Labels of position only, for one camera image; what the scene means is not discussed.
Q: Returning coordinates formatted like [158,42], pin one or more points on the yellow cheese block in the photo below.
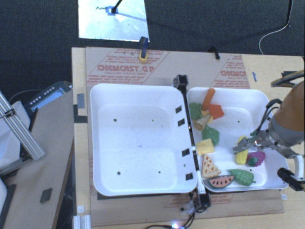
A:
[205,147]

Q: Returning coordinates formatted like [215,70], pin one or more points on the brown cardboard board red print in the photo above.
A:
[190,65]

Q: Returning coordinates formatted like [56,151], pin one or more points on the green bumpy vegetable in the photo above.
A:
[243,176]

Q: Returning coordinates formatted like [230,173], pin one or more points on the orange sausage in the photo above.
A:
[208,98]

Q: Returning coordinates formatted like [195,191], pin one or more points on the green lettuce leaf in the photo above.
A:
[210,134]
[195,110]

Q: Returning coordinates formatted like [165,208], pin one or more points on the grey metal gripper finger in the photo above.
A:
[247,140]
[240,148]

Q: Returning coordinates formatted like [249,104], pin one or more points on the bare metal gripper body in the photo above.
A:
[267,139]

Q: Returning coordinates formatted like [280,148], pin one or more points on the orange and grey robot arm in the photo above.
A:
[291,111]

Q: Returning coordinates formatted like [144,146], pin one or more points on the white plastic tray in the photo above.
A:
[240,125]
[143,139]

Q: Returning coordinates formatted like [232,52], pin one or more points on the yellow corn cob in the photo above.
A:
[241,157]

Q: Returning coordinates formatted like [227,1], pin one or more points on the watermelon slice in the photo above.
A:
[221,182]

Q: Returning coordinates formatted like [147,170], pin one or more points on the red-orange pepper piece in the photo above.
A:
[216,111]

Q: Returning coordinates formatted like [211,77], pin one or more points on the black cylinder on white bracket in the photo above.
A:
[289,176]

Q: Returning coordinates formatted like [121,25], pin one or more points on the thin black and white rod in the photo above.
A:
[192,137]

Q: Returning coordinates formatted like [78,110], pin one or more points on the small yellow toy piece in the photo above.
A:
[205,112]

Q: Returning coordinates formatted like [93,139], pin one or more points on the tan ice cream cone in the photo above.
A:
[201,123]

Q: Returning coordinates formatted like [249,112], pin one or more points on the pizza slice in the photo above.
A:
[207,167]

